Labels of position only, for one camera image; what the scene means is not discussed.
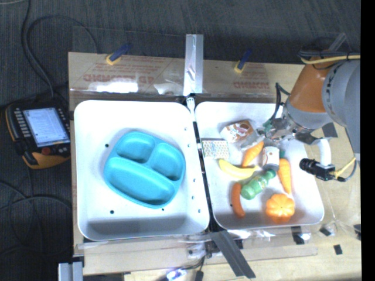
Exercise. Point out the black cylinder on white bracket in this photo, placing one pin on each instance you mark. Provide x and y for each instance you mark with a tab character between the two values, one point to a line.
316	167

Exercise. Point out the orange sausage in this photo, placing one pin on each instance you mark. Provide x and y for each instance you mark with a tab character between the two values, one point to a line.
236	200

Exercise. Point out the orange carrot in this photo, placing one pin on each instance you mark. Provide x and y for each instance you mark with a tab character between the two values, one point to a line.
285	173
252	154

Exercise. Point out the white can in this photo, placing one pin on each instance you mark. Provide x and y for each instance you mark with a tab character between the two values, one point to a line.
271	157

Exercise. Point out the yellow banana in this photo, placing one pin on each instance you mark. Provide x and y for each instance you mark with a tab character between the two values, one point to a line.
235	171

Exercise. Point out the blue divided plate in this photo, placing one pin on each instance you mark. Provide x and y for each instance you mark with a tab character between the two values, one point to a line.
140	171

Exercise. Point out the green bottle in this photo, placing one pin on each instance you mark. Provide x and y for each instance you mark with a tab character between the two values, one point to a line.
255	186

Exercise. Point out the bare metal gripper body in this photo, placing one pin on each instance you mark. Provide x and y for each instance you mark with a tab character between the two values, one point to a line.
279	129

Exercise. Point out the brown and white bread packet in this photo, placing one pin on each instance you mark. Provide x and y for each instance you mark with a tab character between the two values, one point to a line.
235	131

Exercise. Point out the white packet with green print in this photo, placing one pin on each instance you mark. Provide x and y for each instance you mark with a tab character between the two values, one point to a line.
215	149

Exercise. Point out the orange pumpkin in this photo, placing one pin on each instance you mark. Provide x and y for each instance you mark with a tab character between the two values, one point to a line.
279	208

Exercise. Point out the brown cardboard board, red print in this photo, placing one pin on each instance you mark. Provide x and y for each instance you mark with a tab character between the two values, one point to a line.
222	75

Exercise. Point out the white plastic tray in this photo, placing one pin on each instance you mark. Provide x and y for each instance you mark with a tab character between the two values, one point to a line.
93	186
304	203

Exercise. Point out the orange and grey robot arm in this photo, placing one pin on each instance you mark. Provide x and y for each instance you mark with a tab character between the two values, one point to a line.
328	98

